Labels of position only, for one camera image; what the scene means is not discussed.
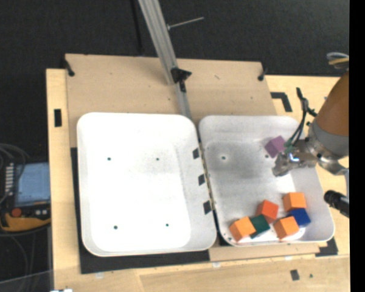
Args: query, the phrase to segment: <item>wooden table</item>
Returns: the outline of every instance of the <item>wooden table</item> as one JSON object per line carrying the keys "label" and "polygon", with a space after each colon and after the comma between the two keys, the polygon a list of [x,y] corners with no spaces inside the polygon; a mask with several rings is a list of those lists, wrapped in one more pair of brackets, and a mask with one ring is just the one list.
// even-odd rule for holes
{"label": "wooden table", "polygon": [[[157,58],[67,55],[75,72],[48,69],[47,112],[52,198],[52,243],[54,287],[77,291],[350,291],[349,219],[332,210],[336,225],[337,255],[316,257],[327,243],[210,248],[210,262],[158,268],[127,269],[81,274],[70,147],[75,146],[76,118],[89,109],[146,113],[179,113],[174,89],[164,83]],[[266,76],[257,82],[260,63],[234,61],[178,60],[179,67],[192,71],[187,81],[193,121],[208,114],[285,115],[301,119],[296,87],[320,109],[338,78]],[[89,100],[95,84],[101,96]],[[118,86],[122,94],[111,96]],[[288,99],[292,112],[281,99]],[[89,108],[82,107],[87,101]],[[346,192],[343,177],[318,169],[323,189]],[[292,277],[297,272],[299,279]]]}

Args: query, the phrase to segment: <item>blue block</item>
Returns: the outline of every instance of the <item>blue block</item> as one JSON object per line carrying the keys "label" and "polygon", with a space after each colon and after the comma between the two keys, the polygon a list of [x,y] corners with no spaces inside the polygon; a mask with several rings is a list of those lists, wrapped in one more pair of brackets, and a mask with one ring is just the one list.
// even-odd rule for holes
{"label": "blue block", "polygon": [[299,227],[306,227],[311,223],[310,217],[305,209],[295,209],[289,212],[288,216],[293,216]]}

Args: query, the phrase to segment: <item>purple block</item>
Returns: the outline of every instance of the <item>purple block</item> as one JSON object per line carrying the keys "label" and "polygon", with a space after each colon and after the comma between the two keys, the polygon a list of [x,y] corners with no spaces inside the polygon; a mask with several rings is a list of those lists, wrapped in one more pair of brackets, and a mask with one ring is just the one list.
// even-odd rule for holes
{"label": "purple block", "polygon": [[270,142],[265,145],[265,149],[269,155],[274,158],[279,152],[284,151],[284,143],[285,140],[282,138],[282,136],[278,136],[270,140]]}

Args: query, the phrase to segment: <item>orange button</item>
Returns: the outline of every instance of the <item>orange button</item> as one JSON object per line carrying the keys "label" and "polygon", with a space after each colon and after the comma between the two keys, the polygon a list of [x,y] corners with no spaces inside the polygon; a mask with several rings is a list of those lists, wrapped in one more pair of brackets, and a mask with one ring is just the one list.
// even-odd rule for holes
{"label": "orange button", "polygon": [[18,207],[12,209],[11,214],[13,217],[20,217],[22,215],[22,210]]}

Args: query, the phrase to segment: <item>red-orange block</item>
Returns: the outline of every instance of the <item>red-orange block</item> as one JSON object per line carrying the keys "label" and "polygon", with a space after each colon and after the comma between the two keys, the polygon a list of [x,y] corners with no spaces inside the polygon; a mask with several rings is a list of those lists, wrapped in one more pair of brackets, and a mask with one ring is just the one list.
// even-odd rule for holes
{"label": "red-orange block", "polygon": [[262,214],[265,217],[268,224],[270,224],[276,220],[278,211],[279,211],[278,204],[270,202],[269,200],[265,199],[259,204],[257,211],[255,212],[255,215],[258,216]]}
{"label": "red-orange block", "polygon": [[300,230],[294,217],[281,218],[273,224],[273,227],[280,239],[294,235]]}
{"label": "red-orange block", "polygon": [[284,205],[284,210],[286,212],[295,209],[305,209],[307,203],[305,202],[304,193],[302,192],[290,192],[287,193],[283,198],[282,202]]}
{"label": "red-orange block", "polygon": [[253,224],[249,217],[243,217],[235,222],[233,222],[229,230],[234,237],[235,241],[239,242],[240,240],[249,237],[251,234],[256,232]]}

